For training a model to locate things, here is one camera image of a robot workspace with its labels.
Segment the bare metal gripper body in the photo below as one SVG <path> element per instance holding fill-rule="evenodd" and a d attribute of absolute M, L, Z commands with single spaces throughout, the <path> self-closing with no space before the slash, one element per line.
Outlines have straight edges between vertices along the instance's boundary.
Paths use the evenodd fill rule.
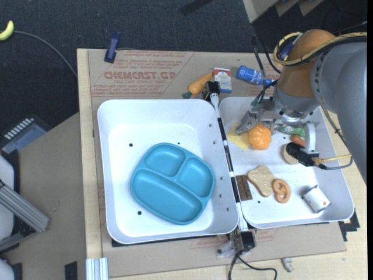
<path fill-rule="evenodd" d="M 296 127 L 302 124 L 307 113 L 298 112 L 284 106 L 279 99 L 270 97 L 268 99 L 254 99 L 252 111 L 256 113 L 258 121 L 273 121 L 280 124 Z"/>

